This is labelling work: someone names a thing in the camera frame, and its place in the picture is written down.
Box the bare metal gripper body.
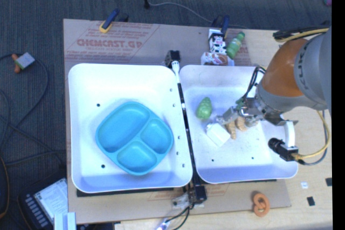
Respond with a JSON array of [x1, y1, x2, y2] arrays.
[[236, 96, 283, 127]]

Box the tan toy croissant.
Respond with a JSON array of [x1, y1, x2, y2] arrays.
[[225, 116, 249, 141]]

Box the white carton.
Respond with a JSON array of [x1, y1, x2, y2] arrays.
[[205, 122, 231, 148]]

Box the green toy grapes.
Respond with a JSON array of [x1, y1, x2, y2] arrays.
[[196, 96, 213, 120]]

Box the white plastic tray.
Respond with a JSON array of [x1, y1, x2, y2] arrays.
[[67, 62, 194, 194], [178, 64, 299, 185]]

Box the thin black and white rod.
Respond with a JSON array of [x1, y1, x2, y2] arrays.
[[171, 61, 201, 187]]

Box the brown and white packet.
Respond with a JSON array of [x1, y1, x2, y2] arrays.
[[200, 51, 235, 66]]

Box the green plastic bottle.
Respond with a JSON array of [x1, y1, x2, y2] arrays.
[[225, 31, 246, 60]]

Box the cow print milk carton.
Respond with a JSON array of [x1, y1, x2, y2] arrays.
[[208, 29, 227, 55]]

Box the orange toy pretzel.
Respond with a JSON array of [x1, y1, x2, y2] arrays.
[[251, 191, 271, 218]]

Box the blue divided plate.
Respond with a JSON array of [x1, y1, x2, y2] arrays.
[[94, 101, 175, 177]]

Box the brown cardboard board red print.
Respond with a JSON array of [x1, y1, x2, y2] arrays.
[[63, 18, 292, 225]]

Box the orange toy sausage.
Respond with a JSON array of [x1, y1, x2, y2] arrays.
[[11, 53, 22, 74]]

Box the black cylinder on white bracket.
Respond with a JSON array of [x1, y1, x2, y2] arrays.
[[267, 120, 300, 163]]

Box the black block with thin wires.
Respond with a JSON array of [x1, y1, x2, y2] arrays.
[[188, 184, 208, 203], [164, 50, 181, 68]]

